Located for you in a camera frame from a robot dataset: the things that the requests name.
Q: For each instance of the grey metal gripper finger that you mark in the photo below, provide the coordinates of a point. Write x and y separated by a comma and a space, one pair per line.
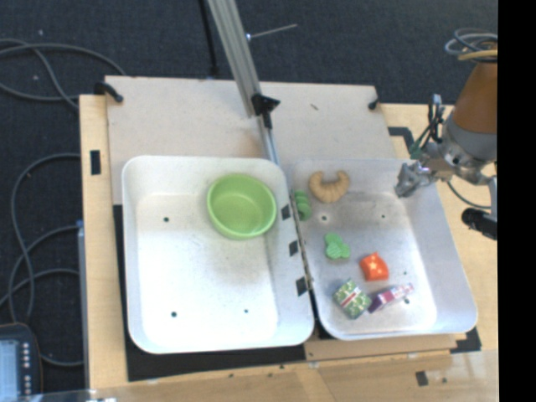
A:
424, 177
405, 180

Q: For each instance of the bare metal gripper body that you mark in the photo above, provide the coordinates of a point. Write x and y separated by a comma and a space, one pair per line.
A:
441, 163

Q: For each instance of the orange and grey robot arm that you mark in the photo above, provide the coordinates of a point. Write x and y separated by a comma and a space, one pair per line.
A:
477, 99

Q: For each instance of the white plastic tray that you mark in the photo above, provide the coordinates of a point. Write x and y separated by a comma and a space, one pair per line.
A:
201, 274
377, 233

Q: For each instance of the beige croissant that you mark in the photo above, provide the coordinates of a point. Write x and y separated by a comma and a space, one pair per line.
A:
328, 191

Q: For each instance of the orange carton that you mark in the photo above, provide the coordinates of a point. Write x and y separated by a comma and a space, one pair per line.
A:
373, 267

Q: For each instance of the green broccoli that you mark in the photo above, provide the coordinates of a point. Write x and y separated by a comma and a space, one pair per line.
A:
336, 247

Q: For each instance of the green ridged toy vegetable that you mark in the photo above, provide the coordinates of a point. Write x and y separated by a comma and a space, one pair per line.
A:
302, 205

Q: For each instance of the purple and white carton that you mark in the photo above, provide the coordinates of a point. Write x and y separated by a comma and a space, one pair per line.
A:
389, 297

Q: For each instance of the thin black and white rod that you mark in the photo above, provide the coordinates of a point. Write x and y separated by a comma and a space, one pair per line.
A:
302, 249

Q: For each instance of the green and red carton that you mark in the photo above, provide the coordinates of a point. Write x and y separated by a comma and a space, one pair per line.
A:
351, 300

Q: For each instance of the black block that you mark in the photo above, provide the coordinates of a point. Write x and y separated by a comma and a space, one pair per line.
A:
264, 102

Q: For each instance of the green bowl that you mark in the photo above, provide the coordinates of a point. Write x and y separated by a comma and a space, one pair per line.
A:
240, 207

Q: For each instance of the pale flat board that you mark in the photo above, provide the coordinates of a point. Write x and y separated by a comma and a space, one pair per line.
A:
184, 120

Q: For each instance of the black cylinder on white bracket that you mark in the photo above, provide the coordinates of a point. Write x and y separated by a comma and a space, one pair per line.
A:
479, 220

